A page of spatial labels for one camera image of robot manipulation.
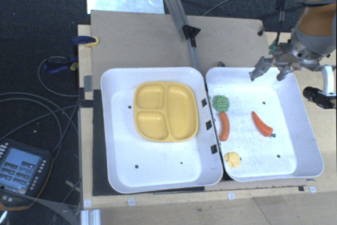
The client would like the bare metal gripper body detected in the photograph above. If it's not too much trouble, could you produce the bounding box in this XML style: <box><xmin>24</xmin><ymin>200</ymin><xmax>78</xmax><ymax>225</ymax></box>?
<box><xmin>271</xmin><ymin>42</ymin><xmax>325</xmax><ymax>71</ymax></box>

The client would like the orange carrot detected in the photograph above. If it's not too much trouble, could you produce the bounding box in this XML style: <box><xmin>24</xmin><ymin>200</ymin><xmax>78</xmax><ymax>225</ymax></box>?
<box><xmin>251</xmin><ymin>111</ymin><xmax>276</xmax><ymax>139</ymax></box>

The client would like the orange sausage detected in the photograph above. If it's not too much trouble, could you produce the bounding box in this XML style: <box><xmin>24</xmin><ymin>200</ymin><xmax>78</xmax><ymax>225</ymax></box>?
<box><xmin>219</xmin><ymin>111</ymin><xmax>231</xmax><ymax>142</ymax></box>

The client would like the white plastic tray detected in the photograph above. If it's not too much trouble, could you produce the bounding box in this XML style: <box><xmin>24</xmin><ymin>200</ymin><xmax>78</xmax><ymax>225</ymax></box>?
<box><xmin>205</xmin><ymin>66</ymin><xmax>324</xmax><ymax>182</ymax></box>
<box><xmin>100</xmin><ymin>66</ymin><xmax>224</xmax><ymax>194</ymax></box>

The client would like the yellow bread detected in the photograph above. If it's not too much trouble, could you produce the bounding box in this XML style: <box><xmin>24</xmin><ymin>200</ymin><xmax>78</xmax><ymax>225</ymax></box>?
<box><xmin>224</xmin><ymin>151</ymin><xmax>242</xmax><ymax>168</ymax></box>

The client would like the yellow divided plate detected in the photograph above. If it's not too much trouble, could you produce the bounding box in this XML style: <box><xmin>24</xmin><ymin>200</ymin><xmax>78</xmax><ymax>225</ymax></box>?
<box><xmin>133</xmin><ymin>81</ymin><xmax>199</xmax><ymax>143</ymax></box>

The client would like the brown cardboard board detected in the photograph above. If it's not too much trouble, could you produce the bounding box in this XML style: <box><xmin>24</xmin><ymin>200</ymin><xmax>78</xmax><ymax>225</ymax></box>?
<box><xmin>90</xmin><ymin>9</ymin><xmax>315</xmax><ymax>197</ymax></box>

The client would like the black cylinder on white bracket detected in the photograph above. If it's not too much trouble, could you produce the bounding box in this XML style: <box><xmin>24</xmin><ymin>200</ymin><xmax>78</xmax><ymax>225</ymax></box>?
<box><xmin>302</xmin><ymin>65</ymin><xmax>336</xmax><ymax>110</ymax></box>

